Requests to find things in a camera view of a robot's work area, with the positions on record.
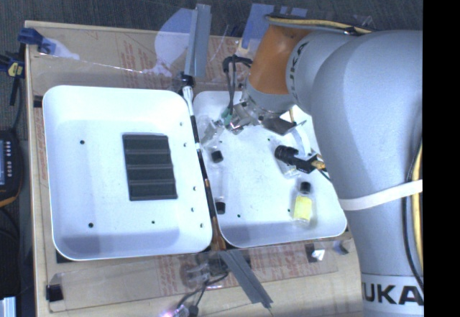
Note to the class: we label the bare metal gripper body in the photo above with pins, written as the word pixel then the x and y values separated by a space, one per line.
pixel 242 118

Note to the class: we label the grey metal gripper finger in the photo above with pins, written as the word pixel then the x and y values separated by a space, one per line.
pixel 208 135
pixel 220 125

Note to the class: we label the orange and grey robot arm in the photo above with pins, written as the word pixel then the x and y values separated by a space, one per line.
pixel 363 121

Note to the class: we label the thin black and white rod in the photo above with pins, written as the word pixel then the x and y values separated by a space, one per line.
pixel 201 161

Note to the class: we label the white plastic tray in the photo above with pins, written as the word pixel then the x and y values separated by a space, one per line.
pixel 93 172
pixel 255 179

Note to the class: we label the black ribbed rectangular block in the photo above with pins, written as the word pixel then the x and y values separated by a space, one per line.
pixel 149 166

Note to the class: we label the yellow liquid bottle, black cap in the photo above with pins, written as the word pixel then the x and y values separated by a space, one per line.
pixel 303 206

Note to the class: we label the brown cardboard board, red print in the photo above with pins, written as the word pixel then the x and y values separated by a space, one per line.
pixel 108 53

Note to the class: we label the black cylinder on white bracket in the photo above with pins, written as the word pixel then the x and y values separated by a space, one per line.
pixel 287 154

